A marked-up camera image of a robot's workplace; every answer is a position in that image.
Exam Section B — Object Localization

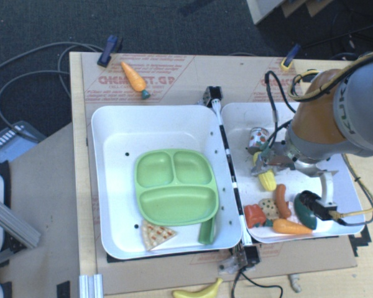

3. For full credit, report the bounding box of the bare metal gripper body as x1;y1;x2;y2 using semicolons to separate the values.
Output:
258;141;340;179

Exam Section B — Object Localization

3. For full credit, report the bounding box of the yellow corn cob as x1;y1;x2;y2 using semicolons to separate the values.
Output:
252;151;278;192

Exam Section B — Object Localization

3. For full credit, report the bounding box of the thin black and white rod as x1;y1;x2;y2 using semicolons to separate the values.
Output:
211;99;253;246

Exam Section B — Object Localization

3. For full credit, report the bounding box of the white can with strawberry print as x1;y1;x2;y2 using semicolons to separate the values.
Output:
247;127;270;155

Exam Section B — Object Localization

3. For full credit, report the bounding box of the orange sausage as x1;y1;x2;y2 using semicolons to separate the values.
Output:
274;183;293;220

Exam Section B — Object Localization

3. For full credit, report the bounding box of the beige dotted biscuit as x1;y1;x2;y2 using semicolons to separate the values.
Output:
258;197;281;221

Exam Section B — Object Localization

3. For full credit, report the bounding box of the red pepper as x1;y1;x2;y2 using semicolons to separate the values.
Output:
244;204;267;229

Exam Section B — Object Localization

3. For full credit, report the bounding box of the white plastic tray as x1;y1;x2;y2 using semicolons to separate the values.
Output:
220;101;367;245
90;104;244;260

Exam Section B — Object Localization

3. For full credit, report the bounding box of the dark green oval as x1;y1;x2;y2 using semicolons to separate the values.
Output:
293;192;318;230

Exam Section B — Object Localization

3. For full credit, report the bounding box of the orange carrot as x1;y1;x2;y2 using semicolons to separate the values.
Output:
120;61;152;101
264;218;313;236

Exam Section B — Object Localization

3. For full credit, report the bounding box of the green flat stick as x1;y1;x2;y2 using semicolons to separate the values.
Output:
198;217;216;246

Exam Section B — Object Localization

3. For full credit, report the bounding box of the green divided plate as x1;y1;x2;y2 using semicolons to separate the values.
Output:
134;148;220;227

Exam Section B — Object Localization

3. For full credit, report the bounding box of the brown cardboard board red print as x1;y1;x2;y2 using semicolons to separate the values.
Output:
80;53;359;295

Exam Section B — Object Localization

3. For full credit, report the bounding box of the pizza slice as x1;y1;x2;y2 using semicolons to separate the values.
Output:
140;219;178;252

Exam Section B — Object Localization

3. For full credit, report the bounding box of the yellow banana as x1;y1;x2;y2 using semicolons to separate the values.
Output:
172;278;224;298

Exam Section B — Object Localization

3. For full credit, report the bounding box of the black cylinder on white bracket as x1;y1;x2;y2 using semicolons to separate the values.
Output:
298;169;340;222

